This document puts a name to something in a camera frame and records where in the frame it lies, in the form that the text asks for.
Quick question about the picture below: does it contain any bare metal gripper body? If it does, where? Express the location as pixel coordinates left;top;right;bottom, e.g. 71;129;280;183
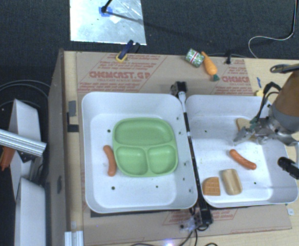
251;117;295;146

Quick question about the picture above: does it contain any tan bread slice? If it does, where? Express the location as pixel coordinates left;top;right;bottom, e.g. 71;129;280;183
236;117;253;133

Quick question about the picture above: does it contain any orange sausage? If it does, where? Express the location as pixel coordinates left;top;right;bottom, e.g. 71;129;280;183
228;149;258;171
102;145;118;177

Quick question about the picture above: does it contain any white plastic tray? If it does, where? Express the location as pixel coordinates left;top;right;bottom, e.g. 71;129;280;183
184;94;299;209
81;91;199;214

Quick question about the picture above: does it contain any beige hot dog bun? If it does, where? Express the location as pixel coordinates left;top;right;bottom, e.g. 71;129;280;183
221;168;243;196

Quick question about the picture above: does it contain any thin black and white rod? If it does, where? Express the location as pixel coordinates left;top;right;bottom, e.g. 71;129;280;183
179;90;204;215

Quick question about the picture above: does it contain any orange waffle biscuit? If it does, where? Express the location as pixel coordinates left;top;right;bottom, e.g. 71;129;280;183
202;176;221;197

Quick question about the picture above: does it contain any orange carrot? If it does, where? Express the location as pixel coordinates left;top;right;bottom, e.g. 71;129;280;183
200;51;221;83

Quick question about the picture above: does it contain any green and white can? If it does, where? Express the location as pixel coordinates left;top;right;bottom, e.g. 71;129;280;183
185;48;205;68

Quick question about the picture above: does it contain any green divided plate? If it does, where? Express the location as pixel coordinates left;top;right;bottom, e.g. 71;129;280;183
112;117;179;178

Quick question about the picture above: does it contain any brown cardboard board red print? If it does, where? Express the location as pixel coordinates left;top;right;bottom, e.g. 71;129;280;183
75;51;293;239

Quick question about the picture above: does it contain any black cylinder on white bracket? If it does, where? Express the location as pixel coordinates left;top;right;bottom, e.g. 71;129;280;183
277;140;299;180

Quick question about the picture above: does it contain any black block with thin wires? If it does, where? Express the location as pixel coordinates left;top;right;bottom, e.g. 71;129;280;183
170;80;188;96
189;206;214;228

